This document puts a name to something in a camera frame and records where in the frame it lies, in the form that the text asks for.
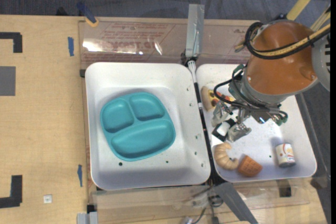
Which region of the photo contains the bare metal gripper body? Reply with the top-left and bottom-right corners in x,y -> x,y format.
229,98 -> 282,125

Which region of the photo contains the toy pizza slice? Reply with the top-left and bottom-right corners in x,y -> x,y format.
201,86 -> 236,112

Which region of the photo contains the white plastic tray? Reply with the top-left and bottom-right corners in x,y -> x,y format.
84,61 -> 212,190
195,63 -> 318,183

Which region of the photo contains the beige toy croissant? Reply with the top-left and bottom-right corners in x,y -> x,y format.
213,142 -> 240,172

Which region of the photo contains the orange toy waffle biscuit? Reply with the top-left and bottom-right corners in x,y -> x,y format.
237,155 -> 264,178

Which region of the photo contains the small white printed can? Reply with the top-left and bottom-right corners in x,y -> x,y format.
275,142 -> 297,168

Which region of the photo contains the teal divided plate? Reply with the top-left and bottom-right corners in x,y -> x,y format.
99,91 -> 176,162

